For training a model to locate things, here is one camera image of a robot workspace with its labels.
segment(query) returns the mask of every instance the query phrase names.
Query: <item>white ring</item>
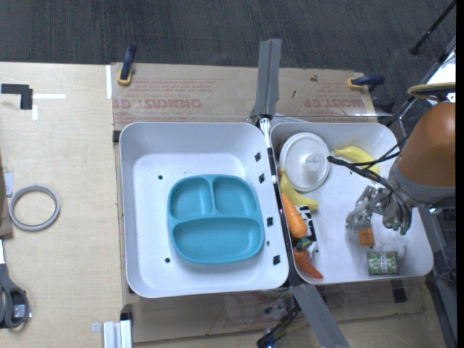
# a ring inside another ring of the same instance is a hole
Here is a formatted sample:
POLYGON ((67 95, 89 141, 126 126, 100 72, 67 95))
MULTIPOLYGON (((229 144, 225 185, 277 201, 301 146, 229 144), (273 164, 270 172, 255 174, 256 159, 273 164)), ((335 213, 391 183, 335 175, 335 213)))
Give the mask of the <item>white ring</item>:
POLYGON ((13 223, 18 228, 24 231, 36 232, 36 231, 41 231, 47 228, 51 224, 53 224, 53 222, 58 218, 58 214, 59 214, 59 200, 58 200, 57 194, 53 190, 51 190, 49 187, 40 186, 38 184, 33 184, 31 186, 25 186, 25 187, 18 189, 12 195, 11 201, 9 202, 9 215, 12 217, 13 223), (55 203, 55 211, 53 212, 51 217, 45 222, 38 224, 38 225, 29 225, 29 224, 22 223, 15 216, 15 205, 16 205, 17 200, 21 198, 22 196, 24 196, 25 194, 28 194, 30 192, 44 192, 45 194, 48 194, 55 203))

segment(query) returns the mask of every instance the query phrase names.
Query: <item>carrot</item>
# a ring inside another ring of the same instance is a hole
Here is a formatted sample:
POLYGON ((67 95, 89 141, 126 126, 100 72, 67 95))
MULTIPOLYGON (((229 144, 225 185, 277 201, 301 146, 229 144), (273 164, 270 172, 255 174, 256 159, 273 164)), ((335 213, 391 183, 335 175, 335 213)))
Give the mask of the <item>carrot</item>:
POLYGON ((300 239, 307 234, 307 226, 305 220, 299 214, 296 207, 291 203, 290 199, 285 195, 281 194, 283 210, 285 211, 285 218, 289 225, 290 233, 296 239, 300 239))
POLYGON ((315 269, 314 265, 310 262, 310 255, 308 254, 306 249, 297 249, 297 246, 293 248, 293 258, 295 259, 295 263, 306 272, 309 276, 314 278, 324 278, 317 269, 315 269))

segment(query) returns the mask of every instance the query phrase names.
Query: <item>white lid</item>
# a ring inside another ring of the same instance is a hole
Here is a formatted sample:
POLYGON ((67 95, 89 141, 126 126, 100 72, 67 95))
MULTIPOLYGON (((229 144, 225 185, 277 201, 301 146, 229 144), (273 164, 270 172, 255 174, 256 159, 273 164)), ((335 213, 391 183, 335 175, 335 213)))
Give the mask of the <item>white lid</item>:
POLYGON ((313 133, 297 133, 287 139, 279 165, 292 186, 303 192, 319 187, 327 178, 329 155, 326 143, 313 133))

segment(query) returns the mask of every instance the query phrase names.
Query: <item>yellow banana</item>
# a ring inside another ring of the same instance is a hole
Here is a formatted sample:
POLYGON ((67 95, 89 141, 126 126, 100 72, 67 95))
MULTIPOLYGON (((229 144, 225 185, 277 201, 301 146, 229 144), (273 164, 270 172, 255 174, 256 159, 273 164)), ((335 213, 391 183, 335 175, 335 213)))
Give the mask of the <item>yellow banana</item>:
MULTIPOLYGON (((348 160, 352 162, 369 162, 373 161, 374 158, 369 155, 364 149, 356 146, 348 146, 342 149, 334 149, 333 150, 335 156, 342 156, 346 157, 348 160)), ((373 165, 369 167, 369 170, 372 170, 376 174, 378 174, 378 166, 373 165)))
POLYGON ((289 198, 291 203, 295 206, 308 206, 310 210, 316 210, 319 206, 319 202, 310 199, 309 197, 303 196, 295 191, 295 188, 290 184, 289 179, 287 178, 287 174, 285 169, 280 169, 280 181, 279 186, 281 187, 281 191, 285 193, 285 195, 289 198))

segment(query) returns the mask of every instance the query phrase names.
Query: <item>blue divided plate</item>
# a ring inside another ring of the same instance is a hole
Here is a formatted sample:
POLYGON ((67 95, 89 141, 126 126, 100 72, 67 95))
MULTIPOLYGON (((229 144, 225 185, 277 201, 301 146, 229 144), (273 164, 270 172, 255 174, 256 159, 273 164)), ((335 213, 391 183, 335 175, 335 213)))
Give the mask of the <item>blue divided plate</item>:
POLYGON ((193 263, 253 257, 264 242, 260 205, 252 187, 234 175, 196 175, 171 188, 167 218, 173 246, 193 263))

